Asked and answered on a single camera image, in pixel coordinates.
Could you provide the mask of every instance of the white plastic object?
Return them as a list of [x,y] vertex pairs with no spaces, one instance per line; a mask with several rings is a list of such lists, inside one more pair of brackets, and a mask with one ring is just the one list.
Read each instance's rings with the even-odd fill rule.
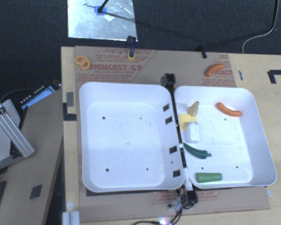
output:
[[168,190],[184,182],[170,93],[160,85],[80,88],[82,178],[93,192]]
[[[199,159],[185,152],[188,175],[193,185],[202,189],[268,186],[277,173],[261,124],[253,95],[242,88],[181,86],[175,91],[177,112],[187,113],[195,101],[200,102],[200,142],[192,147],[207,150],[211,157]],[[222,113],[222,102],[240,117]],[[183,141],[186,132],[181,131]],[[197,183],[195,173],[222,173],[222,180]]]
[[200,141],[199,125],[196,122],[187,124],[186,141],[188,143],[198,143]]
[[[18,126],[20,124],[20,116],[12,101],[9,99],[2,106],[5,107],[12,121]],[[10,138],[0,126],[0,161],[10,156],[10,142]]]

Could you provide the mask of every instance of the wooden tabletop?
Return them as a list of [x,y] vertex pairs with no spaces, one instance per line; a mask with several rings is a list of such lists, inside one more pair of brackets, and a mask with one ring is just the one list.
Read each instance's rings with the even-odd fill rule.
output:
[[[259,115],[264,127],[270,151],[277,170],[277,181],[267,190],[271,209],[231,213],[215,213],[182,216],[179,225],[215,225],[215,224],[281,224],[281,56],[255,54],[228,54],[235,83],[239,88],[248,89],[255,97]],[[74,48],[62,48],[63,102],[67,100],[67,91],[75,91]],[[67,108],[68,113],[76,113],[74,104]],[[65,173],[67,211],[79,210],[77,131],[72,121],[64,122]],[[110,222],[84,223],[84,225],[131,225],[137,220],[119,220]]]

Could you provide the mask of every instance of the white bottle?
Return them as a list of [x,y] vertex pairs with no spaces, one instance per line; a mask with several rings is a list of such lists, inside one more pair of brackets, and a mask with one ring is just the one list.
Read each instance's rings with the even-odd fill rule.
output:
[[188,143],[198,143],[200,141],[199,125],[196,122],[187,124],[186,141]]

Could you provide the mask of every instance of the dark green vegetable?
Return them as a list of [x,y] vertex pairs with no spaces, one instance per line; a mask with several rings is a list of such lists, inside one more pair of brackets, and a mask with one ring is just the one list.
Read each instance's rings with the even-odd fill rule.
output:
[[197,183],[221,181],[223,179],[219,172],[197,172],[195,175]]
[[211,154],[208,153],[206,150],[195,149],[186,143],[183,143],[183,145],[184,145],[185,150],[188,151],[193,156],[195,156],[196,158],[205,159],[205,158],[211,156]]

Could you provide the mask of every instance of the cardboard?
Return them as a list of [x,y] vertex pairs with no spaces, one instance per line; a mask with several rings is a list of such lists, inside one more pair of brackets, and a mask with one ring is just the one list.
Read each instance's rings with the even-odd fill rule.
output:
[[[76,47],[75,55],[85,55],[91,69],[75,66],[77,144],[79,168],[79,197],[81,222],[120,220],[132,218],[173,216],[176,212],[168,203],[177,198],[176,191],[135,192],[99,195],[86,190],[81,179],[81,136],[79,89],[90,81],[113,83],[159,84],[165,73],[174,73],[175,87],[181,85],[236,87],[227,54],[209,53],[202,58],[199,52],[171,52],[136,50],[133,61],[127,58],[128,49]],[[224,63],[225,68],[205,77],[209,66]],[[269,209],[264,187],[201,190],[199,202],[186,214],[218,213]]]

